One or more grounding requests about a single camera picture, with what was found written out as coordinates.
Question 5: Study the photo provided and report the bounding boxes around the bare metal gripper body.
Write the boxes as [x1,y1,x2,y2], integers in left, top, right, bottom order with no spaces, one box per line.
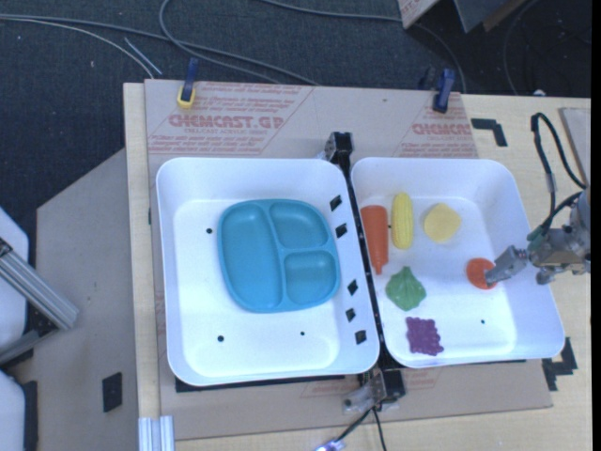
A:
[527,224,593,276]

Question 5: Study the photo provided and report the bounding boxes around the orange round toy food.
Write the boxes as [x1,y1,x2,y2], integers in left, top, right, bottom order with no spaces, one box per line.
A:
[465,257,499,291]

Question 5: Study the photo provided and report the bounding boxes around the white plastic tray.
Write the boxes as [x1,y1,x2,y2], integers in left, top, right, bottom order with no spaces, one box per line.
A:
[154,156,381,388]
[349,156,567,370]

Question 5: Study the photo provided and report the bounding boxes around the yellow lemon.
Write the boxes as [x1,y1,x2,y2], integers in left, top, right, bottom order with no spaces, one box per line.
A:
[423,202,463,245]

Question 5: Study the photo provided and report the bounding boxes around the green lettuce leaf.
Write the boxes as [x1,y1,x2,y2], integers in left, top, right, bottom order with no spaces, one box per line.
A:
[385,265,427,312]

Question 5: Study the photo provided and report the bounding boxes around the purple grapes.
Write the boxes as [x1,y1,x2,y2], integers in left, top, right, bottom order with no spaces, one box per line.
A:
[405,316,445,357]

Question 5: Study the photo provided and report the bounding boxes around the yellow corn cob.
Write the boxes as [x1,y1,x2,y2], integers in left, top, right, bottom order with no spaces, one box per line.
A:
[391,192,415,251]

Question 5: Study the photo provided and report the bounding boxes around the orange carrot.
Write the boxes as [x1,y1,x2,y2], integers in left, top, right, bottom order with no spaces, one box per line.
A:
[360,204,391,276]

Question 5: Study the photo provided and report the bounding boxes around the thin black rod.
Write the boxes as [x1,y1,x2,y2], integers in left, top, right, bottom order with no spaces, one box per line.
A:
[342,158,387,374]

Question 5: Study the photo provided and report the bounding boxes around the blue divided plate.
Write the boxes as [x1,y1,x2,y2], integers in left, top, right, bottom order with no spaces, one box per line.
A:
[216,198,341,315]

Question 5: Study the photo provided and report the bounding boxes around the brown cardboard board red print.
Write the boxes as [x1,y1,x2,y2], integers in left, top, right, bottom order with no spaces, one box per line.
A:
[143,78,554,442]

